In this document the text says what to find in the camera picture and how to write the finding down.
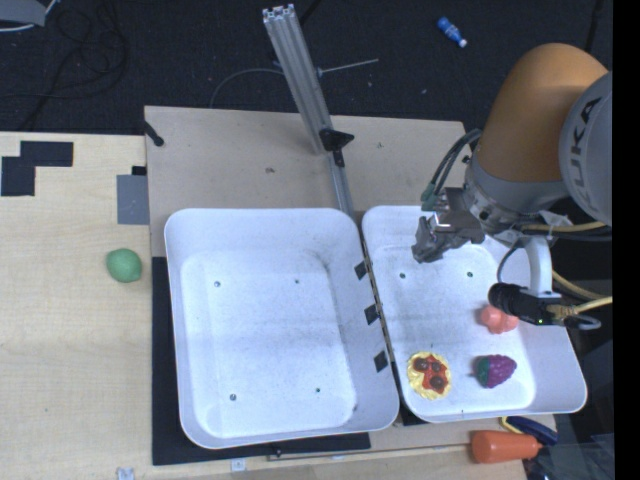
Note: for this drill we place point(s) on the black cylinder on white bracket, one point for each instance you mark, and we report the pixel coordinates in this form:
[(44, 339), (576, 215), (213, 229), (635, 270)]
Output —
[(515, 302)]

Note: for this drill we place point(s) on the purple toy grapes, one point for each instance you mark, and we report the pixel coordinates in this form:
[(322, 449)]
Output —
[(497, 370)]

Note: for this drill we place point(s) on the blue toy bottle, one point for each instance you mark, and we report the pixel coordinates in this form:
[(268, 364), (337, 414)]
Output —
[(451, 31)]

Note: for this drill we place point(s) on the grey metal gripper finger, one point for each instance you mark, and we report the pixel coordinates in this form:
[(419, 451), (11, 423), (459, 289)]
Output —
[(444, 248), (422, 245)]

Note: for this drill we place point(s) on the orange toy carrot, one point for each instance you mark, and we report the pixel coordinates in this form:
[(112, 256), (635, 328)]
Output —
[(500, 446)]

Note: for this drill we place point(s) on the yellow toy spaghetti with meatballs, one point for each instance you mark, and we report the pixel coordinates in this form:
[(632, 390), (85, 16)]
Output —
[(429, 375)]

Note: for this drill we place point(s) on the pink toy food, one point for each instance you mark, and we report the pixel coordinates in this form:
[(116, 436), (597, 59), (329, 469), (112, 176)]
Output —
[(495, 320)]

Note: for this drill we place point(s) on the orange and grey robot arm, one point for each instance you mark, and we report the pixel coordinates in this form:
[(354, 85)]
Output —
[(535, 118)]

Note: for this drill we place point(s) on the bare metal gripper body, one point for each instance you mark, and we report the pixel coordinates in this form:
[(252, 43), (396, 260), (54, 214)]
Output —
[(462, 218)]

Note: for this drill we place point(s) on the green toy lime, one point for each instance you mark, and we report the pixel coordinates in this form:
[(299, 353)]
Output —
[(124, 265)]

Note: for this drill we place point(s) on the white plastic tray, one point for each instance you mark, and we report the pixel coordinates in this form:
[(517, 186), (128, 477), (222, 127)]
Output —
[(270, 328), (445, 308)]

